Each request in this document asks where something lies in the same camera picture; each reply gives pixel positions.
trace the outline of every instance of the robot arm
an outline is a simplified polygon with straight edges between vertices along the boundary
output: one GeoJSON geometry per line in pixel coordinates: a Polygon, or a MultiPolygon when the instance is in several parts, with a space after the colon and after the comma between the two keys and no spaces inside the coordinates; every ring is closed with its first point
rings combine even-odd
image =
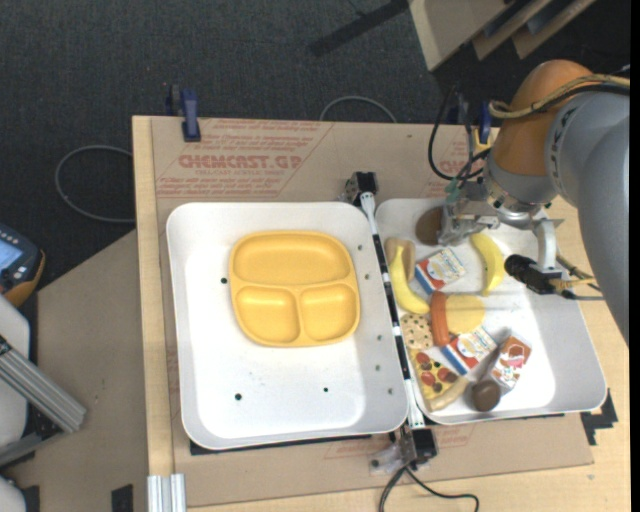
{"type": "Polygon", "coordinates": [[[628,94],[611,94],[619,88],[584,79],[591,76],[563,60],[530,73],[505,107],[482,178],[466,182],[457,200],[444,207],[438,242],[455,245],[501,222],[531,229],[541,247],[536,272],[555,276],[553,226],[535,219],[560,194],[578,210],[593,273],[628,344],[630,101],[628,94]],[[549,108],[515,115],[572,83],[584,85],[567,90],[549,108]]]}

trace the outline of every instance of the multimeter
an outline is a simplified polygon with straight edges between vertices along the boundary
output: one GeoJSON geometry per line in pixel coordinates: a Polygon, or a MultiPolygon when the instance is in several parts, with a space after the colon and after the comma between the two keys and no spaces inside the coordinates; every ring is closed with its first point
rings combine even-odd
{"type": "Polygon", "coordinates": [[[44,260],[33,242],[0,223],[0,293],[14,306],[21,306],[35,290],[44,260]]]}

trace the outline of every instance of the yellow banana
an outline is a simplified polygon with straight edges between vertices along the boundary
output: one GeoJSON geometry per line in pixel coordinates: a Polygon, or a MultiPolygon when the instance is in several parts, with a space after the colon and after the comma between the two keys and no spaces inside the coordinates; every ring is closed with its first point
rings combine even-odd
{"type": "Polygon", "coordinates": [[[474,233],[469,237],[484,261],[484,288],[482,295],[486,297],[504,279],[504,257],[493,239],[484,233],[474,233]]]}
{"type": "Polygon", "coordinates": [[[396,301],[398,301],[401,308],[411,313],[427,314],[429,312],[427,301],[409,288],[407,275],[402,265],[403,250],[404,247],[398,245],[393,261],[389,265],[389,277],[391,277],[391,286],[393,287],[396,301]]]}

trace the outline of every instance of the yellow divided plate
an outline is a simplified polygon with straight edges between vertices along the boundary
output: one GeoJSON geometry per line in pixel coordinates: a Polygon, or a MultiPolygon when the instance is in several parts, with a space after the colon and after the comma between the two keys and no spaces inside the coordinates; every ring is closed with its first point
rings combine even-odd
{"type": "Polygon", "coordinates": [[[300,347],[350,336],[360,296],[349,252],[316,231],[263,231],[240,239],[229,260],[233,310],[263,345],[300,347]]]}

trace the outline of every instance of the black floor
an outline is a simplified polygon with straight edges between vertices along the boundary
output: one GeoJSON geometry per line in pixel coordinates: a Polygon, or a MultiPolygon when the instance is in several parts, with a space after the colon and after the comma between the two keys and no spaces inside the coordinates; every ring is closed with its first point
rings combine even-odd
{"type": "MultiPolygon", "coordinates": [[[[405,0],[14,2],[0,19],[0,222],[45,250],[42,286],[130,231],[72,210],[54,171],[86,145],[130,150],[131,116],[163,114],[173,83],[197,91],[203,116],[314,120],[361,95],[401,123],[432,123],[454,83],[473,113],[548,59],[616,71],[630,29],[630,0],[599,0],[525,60],[511,42],[483,62],[463,47],[429,72],[405,0]]],[[[388,121],[364,103],[327,118],[388,121]]],[[[126,156],[78,156],[61,184],[97,215],[134,214],[126,156]]]]}

